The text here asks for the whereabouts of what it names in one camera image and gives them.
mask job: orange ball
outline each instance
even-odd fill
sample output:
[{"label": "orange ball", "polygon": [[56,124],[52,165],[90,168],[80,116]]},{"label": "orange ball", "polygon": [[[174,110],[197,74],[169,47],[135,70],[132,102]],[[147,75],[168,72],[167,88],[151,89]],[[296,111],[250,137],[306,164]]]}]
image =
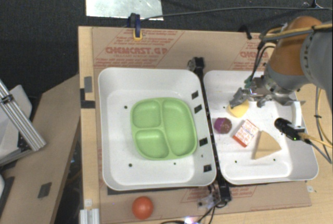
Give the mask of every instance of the orange ball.
[{"label": "orange ball", "polygon": [[152,201],[146,196],[140,196],[132,204],[132,212],[138,219],[144,220],[151,216],[154,209]]}]

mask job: cheese wedge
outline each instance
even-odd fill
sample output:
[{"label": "cheese wedge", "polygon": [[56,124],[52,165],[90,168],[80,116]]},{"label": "cheese wedge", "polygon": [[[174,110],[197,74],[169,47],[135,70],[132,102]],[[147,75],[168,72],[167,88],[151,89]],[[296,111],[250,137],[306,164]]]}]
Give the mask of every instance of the cheese wedge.
[{"label": "cheese wedge", "polygon": [[260,133],[257,149],[254,153],[254,159],[256,160],[261,157],[268,156],[279,150],[281,150],[281,146],[278,144],[278,142],[271,135],[265,131],[262,131]]},{"label": "cheese wedge", "polygon": [[228,112],[236,117],[236,118],[240,118],[242,117],[249,109],[249,101],[245,100],[242,104],[235,106],[233,109],[230,107],[230,105],[228,105]]}]

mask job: red ball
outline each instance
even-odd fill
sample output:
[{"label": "red ball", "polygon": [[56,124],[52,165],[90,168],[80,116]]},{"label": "red ball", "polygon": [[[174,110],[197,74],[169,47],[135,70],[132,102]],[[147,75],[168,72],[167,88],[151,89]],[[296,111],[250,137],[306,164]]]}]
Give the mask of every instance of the red ball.
[{"label": "red ball", "polygon": [[140,196],[132,204],[132,212],[138,219],[144,220],[151,216],[154,209],[152,201],[146,196]]}]

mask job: cardboard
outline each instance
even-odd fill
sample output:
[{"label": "cardboard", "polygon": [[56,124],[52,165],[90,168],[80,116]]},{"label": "cardboard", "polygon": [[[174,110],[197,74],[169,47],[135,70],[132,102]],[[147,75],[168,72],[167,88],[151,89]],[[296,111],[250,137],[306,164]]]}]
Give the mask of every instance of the cardboard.
[{"label": "cardboard", "polygon": [[1,224],[54,222],[79,135],[78,90],[75,76],[42,95],[33,125],[47,145],[2,173],[14,181]]},{"label": "cardboard", "polygon": [[[90,131],[90,133],[82,132],[82,138],[87,136],[93,141],[93,144],[87,145],[86,149],[83,149],[83,153],[94,153],[95,156],[90,155],[89,157],[95,158],[98,163],[96,167],[95,165],[88,166],[83,162],[83,195],[84,201],[92,202],[88,203],[85,208],[99,208],[101,223],[105,224],[137,221],[131,213],[131,205],[137,197],[142,195],[150,197],[155,207],[148,220],[155,219],[156,221],[149,223],[160,223],[161,219],[203,215],[204,210],[198,208],[197,200],[207,196],[208,189],[203,187],[125,193],[108,190],[101,175],[99,98],[98,92],[95,92],[98,90],[99,73],[107,67],[185,69],[188,61],[193,57],[204,57],[206,72],[209,70],[252,70],[259,43],[258,34],[253,34],[253,39],[248,40],[242,33],[143,29],[143,35],[142,41],[134,41],[133,31],[127,28],[79,28],[79,38],[83,39],[79,42],[80,86],[84,88],[86,77],[93,79],[94,88],[89,95],[95,102],[95,108],[89,109],[90,117],[92,117],[91,111],[96,113],[93,120],[82,116],[82,127]],[[264,55],[262,62],[267,62],[267,60],[268,54]],[[99,171],[98,180],[92,181],[91,174],[96,170]],[[234,223],[243,221],[238,214],[232,215],[234,217],[224,217],[223,213],[311,205],[306,184],[302,181],[232,187],[232,196],[233,200],[227,207],[216,210],[215,223],[220,223],[220,220],[226,218],[235,219]],[[269,215],[261,214],[259,219],[265,222],[266,216]],[[254,214],[251,218],[257,222],[255,217],[257,215]]]}]

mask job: divided green plate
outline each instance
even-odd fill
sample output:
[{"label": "divided green plate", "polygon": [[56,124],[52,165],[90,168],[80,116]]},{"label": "divided green plate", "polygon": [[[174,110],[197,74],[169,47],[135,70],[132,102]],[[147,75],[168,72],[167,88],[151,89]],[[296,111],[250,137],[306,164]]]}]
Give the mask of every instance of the divided green plate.
[{"label": "divided green plate", "polygon": [[150,160],[180,159],[197,148],[191,110],[177,98],[152,98],[131,109],[131,128],[138,152]]}]

